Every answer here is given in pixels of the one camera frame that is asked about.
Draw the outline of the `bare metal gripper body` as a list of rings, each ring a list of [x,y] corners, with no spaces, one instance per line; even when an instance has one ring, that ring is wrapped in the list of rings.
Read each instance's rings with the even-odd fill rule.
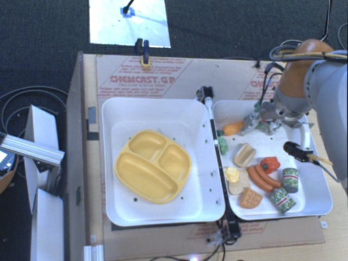
[[[286,108],[281,102],[266,101],[260,106],[259,117],[262,122],[275,122],[287,125],[291,128],[300,128],[302,125],[313,127],[312,122],[301,122],[304,117],[301,113],[296,113]]]

